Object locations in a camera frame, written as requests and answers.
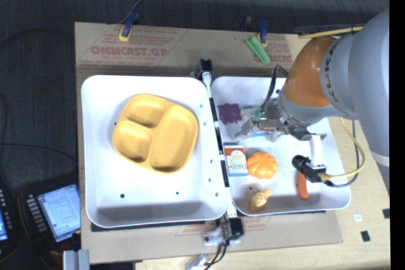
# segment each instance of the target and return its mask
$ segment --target table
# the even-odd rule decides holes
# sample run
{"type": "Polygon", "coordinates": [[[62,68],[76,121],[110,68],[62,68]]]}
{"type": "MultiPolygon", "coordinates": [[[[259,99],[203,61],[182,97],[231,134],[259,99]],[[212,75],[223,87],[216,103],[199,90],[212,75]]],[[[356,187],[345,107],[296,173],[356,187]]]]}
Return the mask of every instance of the table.
{"type": "MultiPolygon", "coordinates": [[[[92,231],[85,212],[84,145],[80,86],[95,74],[182,75],[198,59],[211,59],[214,75],[269,76],[280,63],[289,69],[308,39],[269,34],[271,64],[263,66],[246,46],[249,32],[136,27],[133,39],[117,40],[117,25],[76,23],[78,148],[82,248],[90,263],[141,260],[136,269],[185,269],[204,248],[202,232],[213,222],[136,230],[92,231]]],[[[339,119],[329,118],[346,171],[355,167],[355,152],[339,119]]],[[[247,220],[242,243],[230,246],[213,269],[367,269],[390,267],[390,199],[361,127],[357,138],[365,148],[366,166],[351,185],[352,199],[343,210],[266,216],[247,220]]]]}

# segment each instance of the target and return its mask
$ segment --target orange pumpkin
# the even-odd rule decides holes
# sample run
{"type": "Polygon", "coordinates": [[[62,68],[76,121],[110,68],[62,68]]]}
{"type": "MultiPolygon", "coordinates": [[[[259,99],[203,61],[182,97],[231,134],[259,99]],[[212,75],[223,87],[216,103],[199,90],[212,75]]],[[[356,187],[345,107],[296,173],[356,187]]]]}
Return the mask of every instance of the orange pumpkin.
{"type": "Polygon", "coordinates": [[[251,176],[259,179],[273,178],[278,170],[278,163],[275,157],[266,152],[255,152],[247,159],[247,170],[251,176]]]}

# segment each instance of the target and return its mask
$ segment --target black fabric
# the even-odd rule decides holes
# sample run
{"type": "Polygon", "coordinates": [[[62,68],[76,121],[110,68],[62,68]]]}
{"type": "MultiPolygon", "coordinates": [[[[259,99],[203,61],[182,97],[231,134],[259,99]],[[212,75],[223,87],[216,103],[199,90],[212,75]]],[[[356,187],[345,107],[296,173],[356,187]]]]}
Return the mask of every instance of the black fabric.
{"type": "MultiPolygon", "coordinates": [[[[1,172],[16,195],[76,168],[69,158],[77,155],[74,22],[118,23],[136,1],[0,0],[0,94],[7,117],[1,172]]],[[[239,30],[250,16],[255,29],[263,16],[269,32],[293,33],[303,25],[365,23],[389,1],[145,0],[138,10],[140,25],[239,30]]],[[[20,248],[0,269],[44,267],[22,233],[20,248]]]]}

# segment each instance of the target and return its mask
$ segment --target purple cloth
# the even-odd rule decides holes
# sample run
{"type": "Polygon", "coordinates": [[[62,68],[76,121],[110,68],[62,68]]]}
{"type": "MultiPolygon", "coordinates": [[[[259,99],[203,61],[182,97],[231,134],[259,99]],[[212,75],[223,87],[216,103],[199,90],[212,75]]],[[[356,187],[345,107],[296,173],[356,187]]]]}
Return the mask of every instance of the purple cloth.
{"type": "Polygon", "coordinates": [[[224,104],[218,106],[218,111],[220,113],[220,121],[225,125],[228,123],[235,123],[236,121],[241,121],[242,116],[240,115],[240,109],[238,104],[224,104]]]}

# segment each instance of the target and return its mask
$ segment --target yellow plate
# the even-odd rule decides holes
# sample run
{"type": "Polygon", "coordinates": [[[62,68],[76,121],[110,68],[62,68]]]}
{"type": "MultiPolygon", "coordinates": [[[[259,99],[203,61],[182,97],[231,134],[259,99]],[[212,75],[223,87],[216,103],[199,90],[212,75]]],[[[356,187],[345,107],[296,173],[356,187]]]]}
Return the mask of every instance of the yellow plate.
{"type": "Polygon", "coordinates": [[[133,96],[123,108],[113,132],[113,147],[137,165],[172,173],[189,160],[198,121],[187,108],[151,94],[133,96]]]}

